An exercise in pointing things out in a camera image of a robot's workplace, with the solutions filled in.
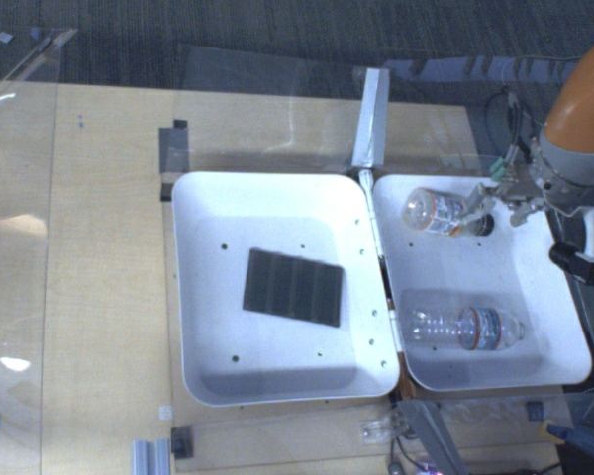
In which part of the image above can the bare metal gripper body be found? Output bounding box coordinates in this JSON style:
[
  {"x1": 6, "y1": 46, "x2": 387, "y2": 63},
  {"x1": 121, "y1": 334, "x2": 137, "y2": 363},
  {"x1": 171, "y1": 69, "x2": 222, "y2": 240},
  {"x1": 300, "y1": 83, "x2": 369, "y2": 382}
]
[{"x1": 495, "y1": 163, "x2": 594, "y2": 218}]

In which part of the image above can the black cylinder on white bracket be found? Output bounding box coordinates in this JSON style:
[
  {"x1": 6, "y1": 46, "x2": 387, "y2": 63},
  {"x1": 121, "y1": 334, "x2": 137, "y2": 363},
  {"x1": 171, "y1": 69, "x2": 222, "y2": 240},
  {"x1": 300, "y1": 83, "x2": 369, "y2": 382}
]
[{"x1": 547, "y1": 205, "x2": 594, "y2": 284}]

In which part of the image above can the clear bottle with orange-white label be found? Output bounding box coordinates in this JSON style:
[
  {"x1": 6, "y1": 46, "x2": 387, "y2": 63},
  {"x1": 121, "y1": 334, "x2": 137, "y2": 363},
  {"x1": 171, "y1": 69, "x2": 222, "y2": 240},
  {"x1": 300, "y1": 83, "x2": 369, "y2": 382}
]
[{"x1": 401, "y1": 187, "x2": 497, "y2": 238}]

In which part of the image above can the black ribbed flat rectangle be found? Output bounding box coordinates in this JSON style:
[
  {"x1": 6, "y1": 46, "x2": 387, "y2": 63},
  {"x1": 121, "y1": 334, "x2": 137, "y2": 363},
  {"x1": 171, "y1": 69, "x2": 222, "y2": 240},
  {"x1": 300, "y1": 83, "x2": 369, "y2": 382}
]
[{"x1": 242, "y1": 247, "x2": 346, "y2": 329}]

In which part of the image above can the white plastic tray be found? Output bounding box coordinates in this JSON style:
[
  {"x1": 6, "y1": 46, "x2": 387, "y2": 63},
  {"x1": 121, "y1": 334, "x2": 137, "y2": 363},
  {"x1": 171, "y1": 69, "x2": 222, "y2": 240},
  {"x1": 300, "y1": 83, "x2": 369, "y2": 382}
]
[
  {"x1": 170, "y1": 170, "x2": 403, "y2": 409},
  {"x1": 371, "y1": 173, "x2": 594, "y2": 393}
]

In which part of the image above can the clear bottle with blue label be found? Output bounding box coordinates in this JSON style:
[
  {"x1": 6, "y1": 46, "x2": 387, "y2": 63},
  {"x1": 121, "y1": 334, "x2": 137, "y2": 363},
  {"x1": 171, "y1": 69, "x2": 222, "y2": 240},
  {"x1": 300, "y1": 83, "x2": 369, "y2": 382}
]
[{"x1": 407, "y1": 305, "x2": 528, "y2": 352}]

